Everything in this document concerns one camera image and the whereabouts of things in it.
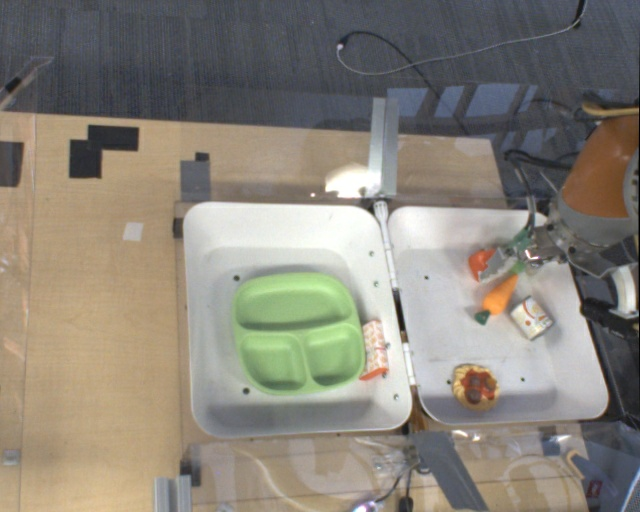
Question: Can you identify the orange toy food piece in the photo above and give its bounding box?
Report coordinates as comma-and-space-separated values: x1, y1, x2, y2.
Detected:
467, 248, 497, 282

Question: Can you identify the black cylinder on white bracket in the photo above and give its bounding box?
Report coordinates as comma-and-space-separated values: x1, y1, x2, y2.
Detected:
579, 264, 640, 337

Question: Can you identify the white plastic tray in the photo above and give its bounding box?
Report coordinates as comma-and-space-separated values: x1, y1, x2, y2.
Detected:
387, 205, 610, 427
182, 201, 414, 440

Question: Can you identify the small white and orange can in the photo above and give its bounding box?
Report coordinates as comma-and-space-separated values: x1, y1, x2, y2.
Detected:
509, 295, 555, 342

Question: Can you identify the green divided plate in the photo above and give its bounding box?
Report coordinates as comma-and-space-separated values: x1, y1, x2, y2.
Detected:
230, 272, 367, 398

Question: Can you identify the orange and white patterned packet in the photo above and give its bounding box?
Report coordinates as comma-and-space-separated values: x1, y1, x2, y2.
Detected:
358, 319, 392, 383

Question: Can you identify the round toy pizza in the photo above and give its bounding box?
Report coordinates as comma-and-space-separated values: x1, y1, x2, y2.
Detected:
451, 362, 501, 413

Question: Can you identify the orange carrot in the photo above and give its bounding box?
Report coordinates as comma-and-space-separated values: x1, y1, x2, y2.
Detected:
473, 272, 521, 327

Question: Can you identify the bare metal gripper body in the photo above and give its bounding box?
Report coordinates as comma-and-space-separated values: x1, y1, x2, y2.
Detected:
517, 224, 626, 279

